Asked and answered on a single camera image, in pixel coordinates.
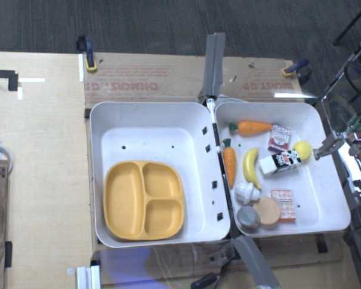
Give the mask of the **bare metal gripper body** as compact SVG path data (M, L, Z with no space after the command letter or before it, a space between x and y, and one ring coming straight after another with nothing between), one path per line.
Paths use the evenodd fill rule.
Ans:
M338 149L340 156L359 157L361 153L361 132L338 132L341 139L341 146Z

